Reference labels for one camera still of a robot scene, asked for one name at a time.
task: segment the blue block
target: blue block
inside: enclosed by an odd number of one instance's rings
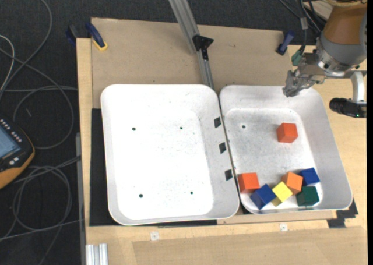
[[[250,196],[250,199],[259,209],[262,209],[275,198],[276,195],[268,184],[264,184],[261,188],[254,191],[254,193]]]
[[[320,182],[320,178],[317,175],[315,168],[304,169],[300,171],[299,175],[303,177],[304,186]]]

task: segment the block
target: block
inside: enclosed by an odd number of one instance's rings
[[[292,191],[286,186],[286,184],[281,181],[277,184],[272,191],[275,193],[276,198],[272,200],[272,204],[275,206],[280,205],[282,202],[286,201],[289,197],[293,195]]]
[[[281,143],[292,143],[298,137],[297,125],[282,123],[277,129],[277,140]]]
[[[320,178],[316,173],[315,168],[303,169],[299,172],[303,177],[303,186],[313,185],[320,182]]]
[[[302,191],[296,195],[298,206],[313,206],[320,201],[316,186],[302,186]]]
[[[260,188],[256,173],[243,173],[238,176],[240,193],[250,193]]]
[[[296,195],[302,190],[303,176],[293,172],[288,172],[281,177],[286,186],[291,190],[293,195]]]
[[[258,209],[262,209],[275,198],[276,195],[268,184],[264,184],[261,188],[254,191],[254,193],[250,196],[250,199],[254,202]]]

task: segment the empty white tray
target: empty white tray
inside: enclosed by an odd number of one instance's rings
[[[209,220],[236,213],[240,201],[212,89],[115,84],[103,91],[101,110],[108,206],[116,222]]]
[[[352,194],[342,161],[319,93],[303,90],[286,97],[282,86],[227,86],[220,92],[221,112],[226,127],[232,162],[237,175],[256,172],[259,184],[271,188],[288,171],[315,168],[320,202],[313,207],[298,207],[295,196],[275,207],[259,210],[250,194],[240,194],[244,207],[252,213],[275,213],[305,209],[345,209]],[[279,143],[276,129],[295,123],[298,138]]]

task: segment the black floor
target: black floor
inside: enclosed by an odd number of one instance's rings
[[[42,49],[29,60],[29,65],[43,72],[60,86],[77,88],[75,48],[68,43],[65,31],[74,24],[79,36],[87,37],[84,23],[90,17],[176,22],[168,0],[44,0],[50,7],[53,21],[50,35]],[[300,14],[294,0],[286,0]],[[293,44],[304,40],[300,22],[279,0],[191,0],[197,24],[228,27],[295,31]],[[26,61],[48,32],[48,10],[41,0],[0,0],[0,35],[14,45],[15,57]],[[307,44],[314,44],[317,31],[308,30]],[[11,53],[11,47],[0,38],[0,48]],[[0,53],[0,86],[5,80],[11,59]],[[15,63],[13,73],[21,68]],[[0,114],[15,119],[38,147],[31,165],[56,167],[76,156],[76,134],[79,132],[78,94],[76,90],[40,91],[25,101],[27,93],[14,89],[37,89],[52,85],[51,81],[22,66],[0,97]],[[73,118],[68,102],[71,103]],[[78,180],[76,164],[62,169],[69,181],[72,207],[64,218],[68,191],[54,174],[45,174],[25,186],[16,223],[12,203],[21,183],[0,190],[0,264],[80,264]],[[34,231],[57,225],[62,228]]]

